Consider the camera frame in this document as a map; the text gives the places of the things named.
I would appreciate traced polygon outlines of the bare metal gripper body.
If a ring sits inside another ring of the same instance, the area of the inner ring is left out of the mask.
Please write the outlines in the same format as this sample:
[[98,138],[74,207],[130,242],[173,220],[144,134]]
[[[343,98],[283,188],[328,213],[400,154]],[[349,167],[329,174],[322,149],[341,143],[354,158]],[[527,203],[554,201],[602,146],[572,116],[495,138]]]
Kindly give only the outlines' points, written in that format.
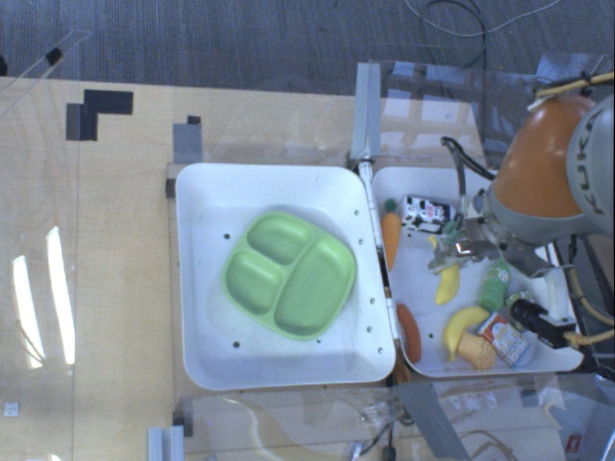
[[472,242],[474,259],[497,259],[508,249],[505,233],[486,216],[465,217],[455,238],[468,239]]

